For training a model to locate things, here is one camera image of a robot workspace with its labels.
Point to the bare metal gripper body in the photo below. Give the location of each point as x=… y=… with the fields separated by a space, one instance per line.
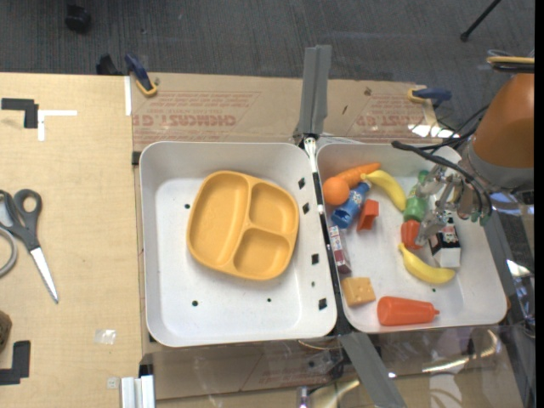
x=455 y=194

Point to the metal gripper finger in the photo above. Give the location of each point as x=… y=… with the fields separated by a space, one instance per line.
x=434 y=181
x=429 y=230

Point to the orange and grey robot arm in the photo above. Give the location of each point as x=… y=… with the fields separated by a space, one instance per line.
x=506 y=130

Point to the red pepper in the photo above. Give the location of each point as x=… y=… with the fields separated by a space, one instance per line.
x=409 y=234

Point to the black and white carton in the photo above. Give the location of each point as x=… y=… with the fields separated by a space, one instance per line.
x=448 y=249

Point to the green bottle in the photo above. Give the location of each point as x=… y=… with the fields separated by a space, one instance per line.
x=414 y=206

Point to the yellow banana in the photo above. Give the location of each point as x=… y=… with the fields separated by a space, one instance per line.
x=425 y=272
x=389 y=185

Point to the white plastic tray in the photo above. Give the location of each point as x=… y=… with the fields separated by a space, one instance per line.
x=382 y=262
x=178 y=304

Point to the orange angular block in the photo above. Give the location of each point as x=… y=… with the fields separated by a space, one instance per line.
x=369 y=215

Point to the orange carrot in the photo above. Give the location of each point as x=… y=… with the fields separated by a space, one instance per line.
x=359 y=173

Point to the blue bottle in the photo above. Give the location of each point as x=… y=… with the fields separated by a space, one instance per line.
x=349 y=208

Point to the orange squeeze bottle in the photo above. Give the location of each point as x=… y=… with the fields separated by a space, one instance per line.
x=401 y=311

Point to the small purple and white carton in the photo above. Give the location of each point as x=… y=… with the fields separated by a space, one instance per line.
x=340 y=251

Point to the yellow cheese wedge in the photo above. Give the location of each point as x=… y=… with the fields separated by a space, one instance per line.
x=358 y=291

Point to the orange ball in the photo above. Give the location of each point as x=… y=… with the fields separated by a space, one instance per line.
x=336 y=191

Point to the brown cardboard board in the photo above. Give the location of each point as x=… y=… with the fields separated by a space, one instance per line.
x=255 y=109

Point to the yellow divided plate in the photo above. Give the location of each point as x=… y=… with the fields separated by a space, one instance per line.
x=221 y=223

